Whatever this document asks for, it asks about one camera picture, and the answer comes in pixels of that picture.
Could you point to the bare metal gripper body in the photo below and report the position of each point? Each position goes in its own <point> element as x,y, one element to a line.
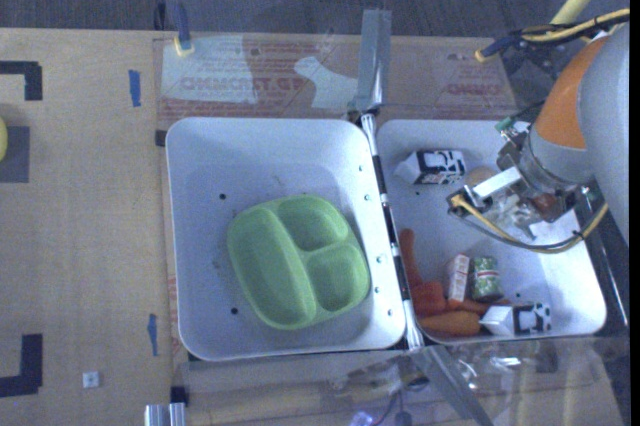
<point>542,201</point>

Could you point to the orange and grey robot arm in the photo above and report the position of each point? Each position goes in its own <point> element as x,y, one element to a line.
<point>600,114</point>

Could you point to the clear plastic packet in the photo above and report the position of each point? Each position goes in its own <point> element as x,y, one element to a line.
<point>507,211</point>

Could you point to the beige bread roll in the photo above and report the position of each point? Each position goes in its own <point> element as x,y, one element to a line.
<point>479,175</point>

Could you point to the green can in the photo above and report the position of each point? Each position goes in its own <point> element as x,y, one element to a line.
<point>486,279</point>

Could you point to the white plastic tray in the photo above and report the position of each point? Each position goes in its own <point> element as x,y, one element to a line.
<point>440,214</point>
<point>210,234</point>

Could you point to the orange and white small carton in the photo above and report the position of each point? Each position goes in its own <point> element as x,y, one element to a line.
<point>457,276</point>

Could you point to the black and white milk carton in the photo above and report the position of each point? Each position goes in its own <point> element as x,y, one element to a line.
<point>520,319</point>
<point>432,166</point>

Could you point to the orange carrot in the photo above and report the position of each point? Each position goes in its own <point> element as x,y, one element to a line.
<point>450,323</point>
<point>429,299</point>
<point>409,256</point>

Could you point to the brown cardboard board, red print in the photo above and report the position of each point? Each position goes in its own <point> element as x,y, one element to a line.
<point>425,74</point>

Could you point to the green divided plate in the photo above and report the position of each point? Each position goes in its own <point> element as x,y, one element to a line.
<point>280,264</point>

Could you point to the small white square piece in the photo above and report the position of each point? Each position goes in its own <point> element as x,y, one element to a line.
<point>90,379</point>

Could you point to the yellow round object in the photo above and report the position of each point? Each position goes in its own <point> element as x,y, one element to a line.
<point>2,139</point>

